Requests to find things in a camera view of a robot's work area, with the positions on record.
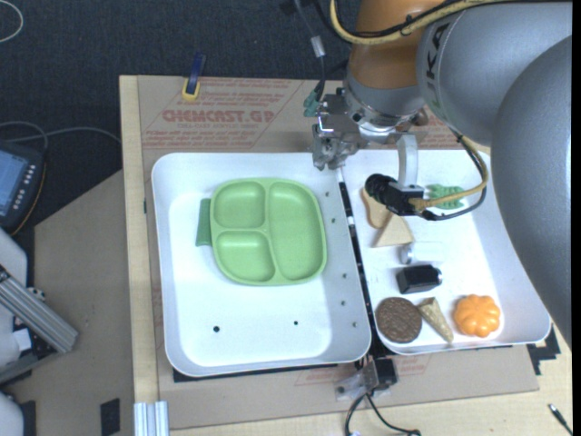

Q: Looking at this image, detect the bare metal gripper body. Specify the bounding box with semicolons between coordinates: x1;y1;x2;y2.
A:
310;89;427;154

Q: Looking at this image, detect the brown toast slice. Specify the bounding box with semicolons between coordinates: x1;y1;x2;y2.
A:
361;187;394;230

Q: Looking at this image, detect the green divided plate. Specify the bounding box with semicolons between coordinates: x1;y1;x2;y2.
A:
209;177;329;287

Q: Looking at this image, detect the thin black and white rod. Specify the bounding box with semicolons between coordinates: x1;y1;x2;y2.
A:
338;181;369;311

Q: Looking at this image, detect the tan triangular wedge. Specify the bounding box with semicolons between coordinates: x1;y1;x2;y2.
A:
372;215;416;249

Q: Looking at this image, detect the brown cardboard board, red print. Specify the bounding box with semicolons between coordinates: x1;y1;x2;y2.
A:
135;75;541;430

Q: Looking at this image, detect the green leafy toy vegetable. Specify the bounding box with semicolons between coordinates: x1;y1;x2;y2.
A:
425;183;467;212

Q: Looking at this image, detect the white bottle with silver cap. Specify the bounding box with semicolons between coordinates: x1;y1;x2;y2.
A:
399;241;447;265

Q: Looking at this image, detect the black can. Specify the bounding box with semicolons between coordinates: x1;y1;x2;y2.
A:
395;263;444;295

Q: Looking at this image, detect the white plastic tray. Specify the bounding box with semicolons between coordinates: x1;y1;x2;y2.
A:
339;147;553;356
150;152;373;378

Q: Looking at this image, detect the brown round biscuit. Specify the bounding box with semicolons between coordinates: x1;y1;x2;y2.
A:
374;296;424;345

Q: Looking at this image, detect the beige ice cream cone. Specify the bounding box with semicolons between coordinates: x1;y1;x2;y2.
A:
416;296;456;344

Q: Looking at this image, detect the orange pumpkin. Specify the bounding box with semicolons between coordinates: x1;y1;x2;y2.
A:
452;293;502;338

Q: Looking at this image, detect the black cylinder on white bracket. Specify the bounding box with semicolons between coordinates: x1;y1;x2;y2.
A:
364;134;426;218

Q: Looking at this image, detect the black block with thin wires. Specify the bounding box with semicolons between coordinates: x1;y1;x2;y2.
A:
334;356;399;402

